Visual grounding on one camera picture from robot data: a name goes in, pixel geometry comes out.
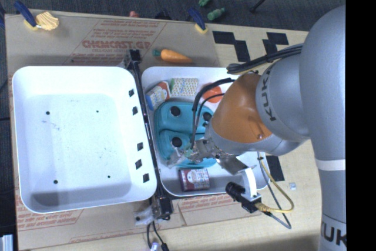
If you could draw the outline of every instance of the black hole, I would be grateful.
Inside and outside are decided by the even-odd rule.
[[[175,147],[175,148],[179,148],[182,146],[183,142],[182,140],[179,138],[179,137],[174,137],[171,141],[172,145]]]
[[[170,112],[173,116],[179,116],[180,115],[180,109],[177,106],[172,106],[170,108]]]
[[[135,164],[136,164],[136,169],[139,169],[139,168],[142,166],[142,161],[141,161],[141,159],[140,159],[140,160],[137,160]]]
[[[203,115],[202,115],[202,117],[203,117],[203,119],[204,119],[204,121],[209,121],[210,120],[210,118],[212,118],[212,115],[210,114],[210,113],[208,113],[208,112],[205,112]]]
[[[144,174],[144,175],[142,176],[142,178],[143,178],[143,183],[145,183],[145,182],[147,182],[147,181],[150,180],[150,179],[149,179],[149,174],[148,174],[148,173]]]

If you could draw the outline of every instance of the yellow cable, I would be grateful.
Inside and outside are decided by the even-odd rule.
[[[269,174],[263,160],[261,159],[260,160],[260,163],[263,167],[263,169],[265,170],[267,176],[270,178],[270,180],[272,181],[272,183],[275,185],[275,187],[282,193],[282,195],[284,195],[284,197],[290,202],[291,204],[291,208],[290,209],[279,209],[279,208],[271,208],[265,204],[262,204],[262,203],[256,203],[255,204],[255,207],[259,210],[259,211],[262,211],[262,212],[280,212],[280,213],[288,213],[288,212],[291,212],[293,211],[294,209],[294,202],[290,199],[289,196],[287,196],[286,192],[284,192],[282,190],[281,187],[279,187],[279,185],[276,183],[276,181],[273,179],[273,177]]]

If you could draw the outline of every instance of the orange carrot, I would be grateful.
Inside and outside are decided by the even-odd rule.
[[[162,60],[170,63],[192,63],[192,59],[188,58],[187,56],[166,48],[162,49],[161,51],[155,49],[153,51],[153,56],[160,56]]]

